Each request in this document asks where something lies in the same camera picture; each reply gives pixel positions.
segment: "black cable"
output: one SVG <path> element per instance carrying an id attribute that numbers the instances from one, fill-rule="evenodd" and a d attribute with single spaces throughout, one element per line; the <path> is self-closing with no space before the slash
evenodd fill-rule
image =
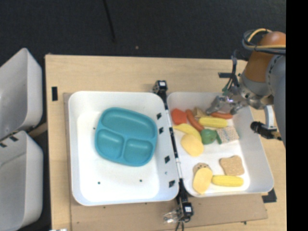
<path id="1" fill-rule="evenodd" d="M 258 51 L 258 52 L 263 52 L 263 53 L 269 53 L 269 54 L 276 54 L 276 55 L 286 55 L 286 48 L 275 48 L 275 47 L 266 47 L 266 48 L 258 48 L 258 46 L 247 39 L 255 32 L 256 30 L 248 30 L 243 33 L 243 38 L 242 38 L 242 45 L 245 49 L 250 50 L 250 51 Z M 263 31 L 257 32 L 256 35 L 258 34 L 267 34 L 270 31 L 267 29 L 264 29 Z"/>
<path id="2" fill-rule="evenodd" d="M 104 4 L 104 8 L 105 8 L 106 15 L 107 15 L 107 20 L 108 20 L 110 31 L 111 31 L 112 41 L 116 42 L 116 36 L 115 36 L 116 34 L 115 34 L 114 26 L 113 26 L 113 23 L 112 23 L 112 20 L 111 20 L 111 16 L 110 16 L 110 13 L 109 13 L 107 0 L 103 0 L 103 4 Z"/>
<path id="3" fill-rule="evenodd" d="M 232 87 L 232 84 L 234 84 L 234 78 L 235 78 L 235 74 L 236 74 L 236 66 L 237 66 L 237 57 L 236 57 L 236 52 L 237 50 L 235 50 L 231 56 L 232 58 L 232 72 L 231 72 L 231 76 L 230 76 L 230 79 L 227 83 L 227 86 L 228 86 L 228 90 L 231 89 Z"/>
<path id="4" fill-rule="evenodd" d="M 180 224 L 182 224 L 182 231 L 184 231 L 184 222 L 183 221 L 178 222 L 177 227 L 175 228 L 175 231 L 178 231 Z"/>

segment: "black bracket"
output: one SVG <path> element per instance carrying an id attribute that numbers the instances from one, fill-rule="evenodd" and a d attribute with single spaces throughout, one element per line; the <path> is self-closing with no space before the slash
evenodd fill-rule
<path id="1" fill-rule="evenodd" d="M 188 202 L 188 195 L 186 193 L 183 179 L 181 178 L 179 181 L 179 193 L 176 197 L 178 205 L 182 207 L 183 217 L 181 221 L 189 222 L 191 217 L 193 216 L 193 206 L 190 202 Z"/>
<path id="2" fill-rule="evenodd" d="M 52 101 L 58 101 L 58 87 L 51 88 Z"/>
<path id="3" fill-rule="evenodd" d="M 232 74 L 231 73 L 218 73 L 219 78 L 231 78 Z"/>
<path id="4" fill-rule="evenodd" d="M 268 195 L 262 196 L 262 199 L 264 203 L 277 202 L 277 196 L 276 196 L 275 190 L 274 189 L 270 190 L 268 192 Z"/>
<path id="5" fill-rule="evenodd" d="M 161 99 L 164 102 L 165 105 L 165 109 L 168 110 L 168 105 L 167 105 L 167 90 L 168 90 L 168 86 L 167 86 L 167 82 L 165 80 L 158 80 L 155 82 L 155 85 L 153 86 L 152 91 L 157 94 L 159 97 L 161 97 Z"/>

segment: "blue divided plate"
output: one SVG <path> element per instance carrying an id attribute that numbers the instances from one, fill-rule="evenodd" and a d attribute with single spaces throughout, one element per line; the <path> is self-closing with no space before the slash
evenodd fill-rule
<path id="1" fill-rule="evenodd" d="M 157 126 L 151 118 L 117 107 L 103 112 L 95 133 L 95 148 L 100 156 L 135 167 L 151 160 L 156 142 Z"/>

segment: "cable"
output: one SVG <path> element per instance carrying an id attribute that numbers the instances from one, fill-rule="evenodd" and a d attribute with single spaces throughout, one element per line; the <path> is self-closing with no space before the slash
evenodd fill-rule
<path id="1" fill-rule="evenodd" d="M 175 231 L 178 231 L 180 224 L 182 224 L 182 231 L 184 231 L 184 222 L 183 221 L 178 222 L 177 227 L 175 228 Z"/>
<path id="2" fill-rule="evenodd" d="M 255 30 L 248 30 L 243 34 L 242 45 L 245 49 L 250 51 L 260 51 L 264 53 L 270 54 L 286 54 L 286 46 L 285 45 L 256 45 L 251 42 L 252 38 L 259 33 L 267 34 L 272 32 L 266 28 L 259 28 Z"/>

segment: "plastic food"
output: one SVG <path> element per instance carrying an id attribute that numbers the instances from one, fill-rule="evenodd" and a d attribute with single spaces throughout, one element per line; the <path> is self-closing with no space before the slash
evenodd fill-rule
<path id="1" fill-rule="evenodd" d="M 175 108 L 171 111 L 171 117 L 174 124 L 179 125 L 182 123 L 187 123 L 186 113 L 180 109 Z"/>
<path id="2" fill-rule="evenodd" d="M 176 126 L 173 126 L 174 129 L 182 131 L 187 134 L 192 134 L 195 136 L 198 140 L 202 141 L 201 135 L 197 129 L 195 129 L 192 125 L 189 125 L 187 123 L 182 123 Z"/>
<path id="3" fill-rule="evenodd" d="M 217 141 L 219 144 L 228 143 L 231 141 L 238 140 L 240 138 L 234 126 L 219 128 L 216 130 L 216 132 L 217 132 Z"/>
<path id="4" fill-rule="evenodd" d="M 235 155 L 228 158 L 221 158 L 219 164 L 226 175 L 239 176 L 245 173 L 240 156 Z"/>
<path id="5" fill-rule="evenodd" d="M 193 116 L 195 118 L 201 118 L 201 117 L 204 117 L 204 116 L 208 116 L 205 112 L 203 112 L 202 109 L 200 109 L 198 107 L 195 107 L 192 112 L 193 112 Z"/>
<path id="6" fill-rule="evenodd" d="M 213 112 L 211 114 L 212 117 L 223 118 L 223 119 L 232 119 L 233 115 L 230 113 L 221 113 L 221 112 Z"/>
<path id="7" fill-rule="evenodd" d="M 204 129 L 204 127 L 194 118 L 192 111 L 190 109 L 187 109 L 185 112 L 187 114 L 187 119 L 188 119 L 189 123 L 195 129 L 197 129 L 199 132 L 201 132 Z"/>
<path id="8" fill-rule="evenodd" d="M 200 156 L 204 150 L 202 142 L 191 134 L 182 137 L 181 146 L 191 156 Z"/>
<path id="9" fill-rule="evenodd" d="M 217 137 L 216 131 L 211 129 L 203 129 L 200 134 L 203 144 L 211 144 L 216 140 Z"/>
<path id="10" fill-rule="evenodd" d="M 203 167 L 208 167 L 209 169 L 211 169 L 210 166 L 206 163 L 198 163 L 192 168 L 193 175 L 195 175 L 197 171 Z"/>
<path id="11" fill-rule="evenodd" d="M 151 160 L 156 142 L 157 127 L 151 118 L 117 107 L 102 113 L 95 133 L 95 148 L 100 156 L 135 167 Z"/>
<path id="12" fill-rule="evenodd" d="M 240 187 L 244 184 L 244 179 L 239 176 L 214 175 L 212 183 L 218 186 Z"/>
<path id="13" fill-rule="evenodd" d="M 204 194 L 210 186 L 212 178 L 212 170 L 209 167 L 203 167 L 196 172 L 193 178 L 192 187 L 199 194 Z"/>
<path id="14" fill-rule="evenodd" d="M 216 118 L 216 117 L 201 117 L 199 119 L 199 123 L 202 126 L 212 127 L 212 128 L 225 128 L 228 125 L 226 119 L 223 118 Z"/>

